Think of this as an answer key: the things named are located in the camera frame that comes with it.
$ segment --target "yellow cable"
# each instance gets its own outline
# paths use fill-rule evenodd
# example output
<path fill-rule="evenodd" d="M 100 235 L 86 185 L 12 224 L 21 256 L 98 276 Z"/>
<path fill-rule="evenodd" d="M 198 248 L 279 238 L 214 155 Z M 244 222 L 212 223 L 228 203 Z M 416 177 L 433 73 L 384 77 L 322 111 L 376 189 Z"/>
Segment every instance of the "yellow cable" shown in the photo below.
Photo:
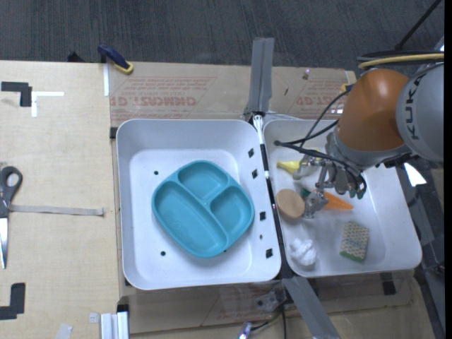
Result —
<path fill-rule="evenodd" d="M 395 63 L 399 61 L 415 61 L 415 60 L 431 60 L 431 59 L 444 59 L 444 53 L 438 54 L 416 54 L 416 55 L 404 55 L 404 56 L 392 56 L 390 58 L 375 59 L 361 63 L 358 68 L 363 69 L 368 66 L 374 66 L 378 64 Z"/>

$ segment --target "scissors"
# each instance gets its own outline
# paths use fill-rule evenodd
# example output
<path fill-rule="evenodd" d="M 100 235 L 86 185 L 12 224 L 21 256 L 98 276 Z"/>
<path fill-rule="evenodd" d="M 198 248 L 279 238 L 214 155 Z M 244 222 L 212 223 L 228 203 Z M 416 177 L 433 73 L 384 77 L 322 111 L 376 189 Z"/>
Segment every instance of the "scissors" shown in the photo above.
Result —
<path fill-rule="evenodd" d="M 15 167 L 5 167 L 0 171 L 0 261 L 1 267 L 6 268 L 8 258 L 8 217 L 9 204 L 22 184 L 22 174 Z"/>

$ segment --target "dark floor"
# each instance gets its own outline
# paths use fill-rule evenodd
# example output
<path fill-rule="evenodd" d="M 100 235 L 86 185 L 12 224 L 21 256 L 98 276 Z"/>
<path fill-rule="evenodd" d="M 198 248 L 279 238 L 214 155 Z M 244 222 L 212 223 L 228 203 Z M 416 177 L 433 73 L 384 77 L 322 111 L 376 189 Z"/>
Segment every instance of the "dark floor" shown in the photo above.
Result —
<path fill-rule="evenodd" d="M 250 65 L 252 40 L 274 37 L 274 66 L 342 68 L 358 76 L 359 55 L 393 49 L 435 1 L 0 0 L 0 59 L 65 61 L 76 52 L 100 61 L 102 43 L 129 61 Z M 403 48 L 432 49 L 444 36 L 444 22 L 442 0 Z M 410 75 L 416 68 L 394 69 Z M 430 168 L 420 165 L 426 174 Z M 444 212 L 432 186 L 415 194 L 429 218 L 427 231 L 444 242 Z M 429 286 L 432 270 L 420 266 L 417 277 L 442 338 L 444 312 L 437 312 L 436 288 Z"/>

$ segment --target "blue clamp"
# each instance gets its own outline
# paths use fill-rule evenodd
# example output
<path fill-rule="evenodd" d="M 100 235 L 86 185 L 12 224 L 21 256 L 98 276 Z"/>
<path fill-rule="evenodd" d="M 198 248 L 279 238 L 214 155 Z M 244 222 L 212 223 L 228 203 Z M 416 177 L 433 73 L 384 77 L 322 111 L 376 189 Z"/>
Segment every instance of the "blue clamp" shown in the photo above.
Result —
<path fill-rule="evenodd" d="M 125 58 L 113 48 L 100 44 L 97 47 L 97 51 L 103 57 L 109 57 L 112 61 L 114 61 L 114 67 L 122 73 L 130 74 L 133 71 L 133 65 L 125 60 Z"/>

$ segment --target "scissor handle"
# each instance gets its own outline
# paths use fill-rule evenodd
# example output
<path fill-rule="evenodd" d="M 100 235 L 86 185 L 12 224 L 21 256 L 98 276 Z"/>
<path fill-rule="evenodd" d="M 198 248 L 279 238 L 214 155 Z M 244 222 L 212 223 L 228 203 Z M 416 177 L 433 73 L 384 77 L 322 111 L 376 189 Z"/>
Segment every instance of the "scissor handle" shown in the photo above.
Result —
<path fill-rule="evenodd" d="M 13 186 L 10 186 L 8 184 L 8 178 L 12 174 L 17 174 L 18 180 Z M 2 198 L 6 202 L 7 205 L 9 205 L 9 203 L 13 199 L 14 194 L 18 190 L 19 186 L 22 184 L 22 178 L 23 178 L 22 174 L 15 167 L 8 166 L 8 167 L 1 169 L 0 182 L 1 182 L 1 187 L 3 189 Z"/>

